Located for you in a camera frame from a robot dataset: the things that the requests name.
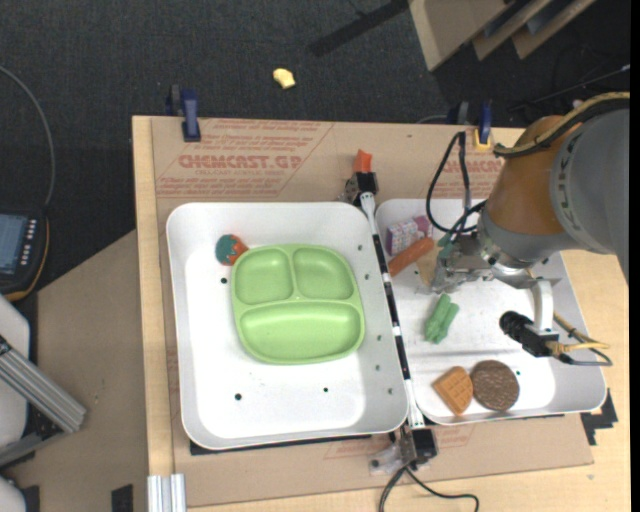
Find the purple package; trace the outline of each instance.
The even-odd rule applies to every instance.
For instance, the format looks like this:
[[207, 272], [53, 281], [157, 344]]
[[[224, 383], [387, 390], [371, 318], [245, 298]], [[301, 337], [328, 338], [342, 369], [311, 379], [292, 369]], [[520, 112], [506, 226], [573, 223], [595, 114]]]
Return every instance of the purple package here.
[[431, 222], [425, 215], [420, 215], [419, 217], [414, 217], [413, 222], [416, 223], [418, 227], [418, 231], [424, 233], [424, 236], [430, 236], [431, 234]]
[[424, 236], [424, 233], [418, 230], [418, 224], [413, 219], [398, 222], [387, 228], [385, 248], [391, 256], [395, 256]]

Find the black device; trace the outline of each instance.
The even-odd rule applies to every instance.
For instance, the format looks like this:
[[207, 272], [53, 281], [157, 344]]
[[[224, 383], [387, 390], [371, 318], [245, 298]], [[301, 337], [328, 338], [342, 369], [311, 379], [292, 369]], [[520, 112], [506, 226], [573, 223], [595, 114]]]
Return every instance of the black device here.
[[26, 296], [42, 271], [49, 226], [39, 211], [0, 208], [0, 293], [14, 302]]

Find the black connector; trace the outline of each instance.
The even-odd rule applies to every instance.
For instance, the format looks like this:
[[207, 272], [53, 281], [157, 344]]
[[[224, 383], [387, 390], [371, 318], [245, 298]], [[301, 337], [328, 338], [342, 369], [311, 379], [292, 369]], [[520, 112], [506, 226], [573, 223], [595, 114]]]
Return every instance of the black connector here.
[[371, 192], [376, 195], [378, 190], [378, 178], [376, 173], [371, 171], [354, 173], [344, 188], [347, 201], [357, 207], [360, 206], [360, 194]]
[[433, 430], [430, 428], [412, 430], [413, 444], [416, 447], [416, 463], [425, 464], [436, 455], [438, 455], [438, 447], [436, 446], [436, 438]]
[[534, 357], [549, 357], [553, 355], [547, 347], [547, 342], [558, 341], [556, 333], [539, 334], [531, 326], [533, 321], [515, 311], [507, 311], [500, 317], [500, 329], [511, 339], [522, 345]]

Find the green divided plate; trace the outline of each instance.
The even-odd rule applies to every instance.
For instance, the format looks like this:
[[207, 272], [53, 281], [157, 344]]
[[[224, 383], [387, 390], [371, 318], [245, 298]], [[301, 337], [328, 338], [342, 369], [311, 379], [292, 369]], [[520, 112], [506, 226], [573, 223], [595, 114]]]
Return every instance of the green divided plate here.
[[331, 361], [364, 338], [364, 312], [347, 260], [317, 245], [251, 249], [231, 273], [240, 340], [257, 359], [276, 364]]

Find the yellow object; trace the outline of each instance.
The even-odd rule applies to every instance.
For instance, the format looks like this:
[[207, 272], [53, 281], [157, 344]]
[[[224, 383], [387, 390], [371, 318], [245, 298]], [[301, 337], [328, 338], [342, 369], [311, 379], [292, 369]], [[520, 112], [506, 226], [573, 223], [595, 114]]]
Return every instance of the yellow object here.
[[290, 89], [296, 85], [293, 73], [288, 69], [278, 68], [273, 72], [273, 79], [280, 84], [283, 89]]
[[476, 149], [482, 150], [482, 151], [488, 151], [493, 147], [493, 144], [491, 144], [491, 136], [489, 136], [489, 138], [487, 139], [487, 143], [483, 144], [482, 142], [480, 142], [480, 133], [479, 130], [476, 128], [475, 130], [473, 130], [473, 146]]
[[[527, 274], [529, 274], [530, 277], [535, 277], [531, 269], [527, 269]], [[553, 319], [560, 327], [562, 327], [566, 332], [569, 333], [570, 337], [573, 337], [580, 342], [572, 345], [566, 345], [564, 343], [560, 343], [559, 341], [548, 341], [547, 343], [545, 343], [545, 345], [549, 350], [551, 350], [551, 354], [554, 357], [558, 357], [560, 354], [566, 354], [568, 352], [580, 349], [610, 348], [606, 343], [602, 343], [598, 340], [593, 339], [589, 335], [578, 331], [573, 325], [567, 322], [567, 320], [565, 320], [562, 315], [556, 313], [555, 311], [553, 312]]]

